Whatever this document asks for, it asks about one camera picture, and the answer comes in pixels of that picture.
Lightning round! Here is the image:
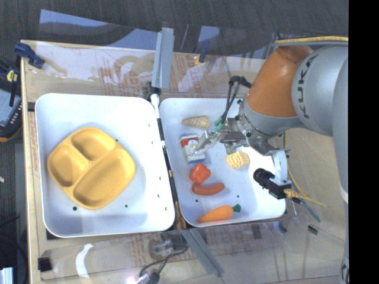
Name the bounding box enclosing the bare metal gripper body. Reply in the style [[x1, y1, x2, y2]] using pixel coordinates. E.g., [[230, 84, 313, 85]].
[[220, 117, 251, 155]]

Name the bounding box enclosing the red white blue carton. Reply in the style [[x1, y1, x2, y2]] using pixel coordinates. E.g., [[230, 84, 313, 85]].
[[179, 134, 207, 164]]

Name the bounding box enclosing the beige ribbed cone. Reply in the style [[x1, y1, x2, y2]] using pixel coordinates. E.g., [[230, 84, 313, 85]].
[[181, 115, 211, 130]]

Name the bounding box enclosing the yellow corn piece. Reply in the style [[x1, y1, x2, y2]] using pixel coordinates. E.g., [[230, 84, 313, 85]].
[[226, 150, 250, 170]]

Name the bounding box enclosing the orange bell pepper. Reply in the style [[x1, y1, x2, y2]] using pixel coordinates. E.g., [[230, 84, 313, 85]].
[[189, 163, 212, 186]]

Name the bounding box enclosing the thin black and white rod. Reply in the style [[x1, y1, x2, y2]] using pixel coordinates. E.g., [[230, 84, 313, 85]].
[[150, 93, 187, 230]]

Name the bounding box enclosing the orange sausage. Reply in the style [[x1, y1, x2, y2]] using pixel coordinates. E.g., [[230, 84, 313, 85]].
[[191, 182, 226, 196]]

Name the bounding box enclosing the white plastic tray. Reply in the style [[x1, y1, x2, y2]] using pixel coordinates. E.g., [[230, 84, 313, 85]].
[[159, 98, 287, 228], [34, 92, 176, 238]]

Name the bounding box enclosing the orange carrot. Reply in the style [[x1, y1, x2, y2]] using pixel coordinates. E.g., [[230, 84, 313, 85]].
[[197, 204, 242, 224]]

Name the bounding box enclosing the yellow divided plate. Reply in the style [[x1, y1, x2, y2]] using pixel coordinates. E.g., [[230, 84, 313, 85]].
[[46, 126, 137, 211]]

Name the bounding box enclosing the brown cardboard board red print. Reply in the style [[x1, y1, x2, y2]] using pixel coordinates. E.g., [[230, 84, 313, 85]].
[[20, 39, 348, 281]]

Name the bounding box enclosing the black cylinder on white bracket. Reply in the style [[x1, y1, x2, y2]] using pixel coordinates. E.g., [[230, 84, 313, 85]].
[[253, 148, 293, 201]]

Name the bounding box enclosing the black block with thin wires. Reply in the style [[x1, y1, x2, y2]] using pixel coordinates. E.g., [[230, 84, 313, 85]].
[[153, 237, 188, 254]]

